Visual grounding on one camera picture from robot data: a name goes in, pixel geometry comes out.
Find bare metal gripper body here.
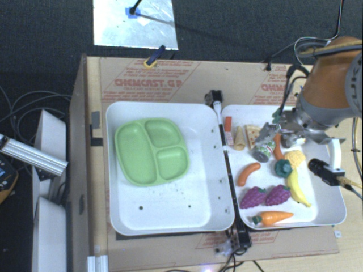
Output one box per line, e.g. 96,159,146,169
279,108,330,146

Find orange sausage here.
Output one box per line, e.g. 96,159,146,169
272,134,285,161
237,162,261,188

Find yellow pizza slice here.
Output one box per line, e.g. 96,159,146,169
244,124,263,150

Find yellow corn cob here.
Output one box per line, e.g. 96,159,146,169
283,150,307,170

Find green and white can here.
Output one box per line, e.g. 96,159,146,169
250,140,277,163

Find tan ice cream cone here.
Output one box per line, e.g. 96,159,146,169
233,125,246,151

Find green broccoli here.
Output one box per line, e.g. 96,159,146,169
273,159,293,178

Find orange and white packet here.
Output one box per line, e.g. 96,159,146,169
224,116,234,146

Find yellow banana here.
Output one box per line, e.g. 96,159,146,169
286,168,312,208

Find purple grapes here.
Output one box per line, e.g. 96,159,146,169
264,184,292,207
240,186,268,210

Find thin black and white rod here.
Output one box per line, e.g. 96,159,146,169
213,100,247,239

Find white plastic tray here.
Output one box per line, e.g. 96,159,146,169
220,104,348,231
105,100,236,236

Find orange carrot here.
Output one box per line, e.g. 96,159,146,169
252,210,294,227

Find brown cardboard board red print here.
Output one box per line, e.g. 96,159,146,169
99,56,340,272

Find green divided plate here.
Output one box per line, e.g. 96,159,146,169
113,117,191,188

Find black cylinder on white bracket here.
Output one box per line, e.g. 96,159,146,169
307,137,346,187

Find black block with thin wires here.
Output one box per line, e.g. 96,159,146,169
214,230,252,257
204,89,225,107

